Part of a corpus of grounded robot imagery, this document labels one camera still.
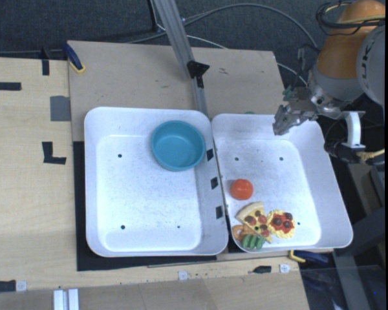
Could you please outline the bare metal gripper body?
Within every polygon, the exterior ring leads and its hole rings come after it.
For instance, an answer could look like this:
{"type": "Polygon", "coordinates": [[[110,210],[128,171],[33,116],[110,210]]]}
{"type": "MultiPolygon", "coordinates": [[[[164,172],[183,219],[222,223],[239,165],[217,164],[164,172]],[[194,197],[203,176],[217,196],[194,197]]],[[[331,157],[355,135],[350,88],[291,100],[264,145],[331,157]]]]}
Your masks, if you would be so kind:
{"type": "Polygon", "coordinates": [[[318,116],[338,119],[342,115],[342,102],[320,87],[288,87],[283,91],[283,101],[284,122],[314,121],[318,116]]]}

